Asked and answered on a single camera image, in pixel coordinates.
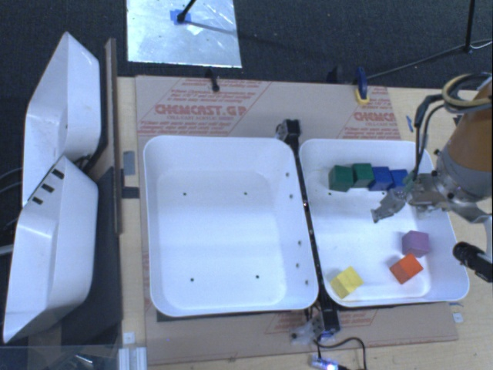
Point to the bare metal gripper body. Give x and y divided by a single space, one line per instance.
429 195

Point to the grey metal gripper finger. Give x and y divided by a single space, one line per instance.
382 212
394 198

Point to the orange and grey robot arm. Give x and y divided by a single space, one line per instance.
471 141

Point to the blue cube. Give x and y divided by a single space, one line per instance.
399 177
381 179

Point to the white plastic tray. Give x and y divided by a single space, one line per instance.
358 241
223 237

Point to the green cube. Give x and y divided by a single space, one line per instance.
363 173
341 177

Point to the purple cube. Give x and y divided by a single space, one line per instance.
415 243

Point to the orange cube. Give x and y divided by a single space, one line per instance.
406 269

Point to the yellow cube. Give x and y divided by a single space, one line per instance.
346 282

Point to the brown cardboard board red print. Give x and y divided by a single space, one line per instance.
215 108

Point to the black cylinder on white bracket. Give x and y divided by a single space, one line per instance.
473 260

